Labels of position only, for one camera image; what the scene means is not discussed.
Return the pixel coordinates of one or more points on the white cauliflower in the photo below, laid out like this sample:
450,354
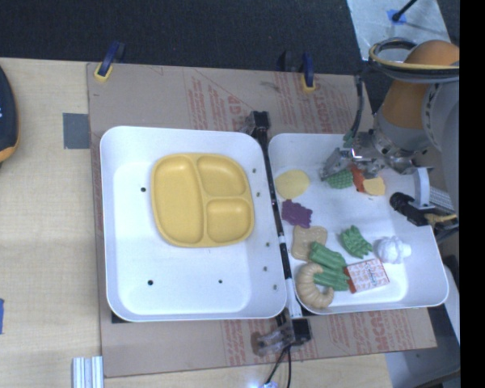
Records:
390,250

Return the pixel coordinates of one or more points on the black cylinder on white bracket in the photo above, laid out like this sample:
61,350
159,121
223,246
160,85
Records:
408,208

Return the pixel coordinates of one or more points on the white plastic tray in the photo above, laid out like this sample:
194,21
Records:
359,216
178,281

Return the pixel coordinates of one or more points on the yellow round biscuit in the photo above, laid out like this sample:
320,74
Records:
292,183

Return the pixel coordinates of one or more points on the purple grapes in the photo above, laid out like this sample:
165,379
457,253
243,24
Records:
296,213

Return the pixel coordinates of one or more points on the orange carrot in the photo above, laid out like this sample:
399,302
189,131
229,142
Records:
357,180

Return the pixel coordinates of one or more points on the green bumpy toy vegetable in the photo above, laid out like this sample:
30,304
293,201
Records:
339,180

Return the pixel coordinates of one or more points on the tan bread slice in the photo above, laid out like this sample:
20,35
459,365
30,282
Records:
305,239

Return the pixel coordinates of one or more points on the short green bean bundle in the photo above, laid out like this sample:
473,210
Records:
355,241

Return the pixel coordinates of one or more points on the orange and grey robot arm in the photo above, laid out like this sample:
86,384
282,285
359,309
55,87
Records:
408,95

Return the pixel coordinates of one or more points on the long green bean bundle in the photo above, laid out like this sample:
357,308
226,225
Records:
329,265

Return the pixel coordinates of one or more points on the brown cardboard board red print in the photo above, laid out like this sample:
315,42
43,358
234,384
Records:
153,95

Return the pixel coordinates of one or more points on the yellow and orange toy food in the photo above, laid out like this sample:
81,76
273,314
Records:
375,186

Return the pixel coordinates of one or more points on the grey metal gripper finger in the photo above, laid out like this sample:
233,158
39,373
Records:
372,169
335,162

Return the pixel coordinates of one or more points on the yellow divided plate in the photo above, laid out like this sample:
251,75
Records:
178,200

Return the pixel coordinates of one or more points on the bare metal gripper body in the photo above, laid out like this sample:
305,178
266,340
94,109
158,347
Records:
382,152

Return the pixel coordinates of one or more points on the beige croissant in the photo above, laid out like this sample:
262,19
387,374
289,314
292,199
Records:
309,291

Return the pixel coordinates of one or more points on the thin black and white rod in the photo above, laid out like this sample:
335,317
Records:
275,212

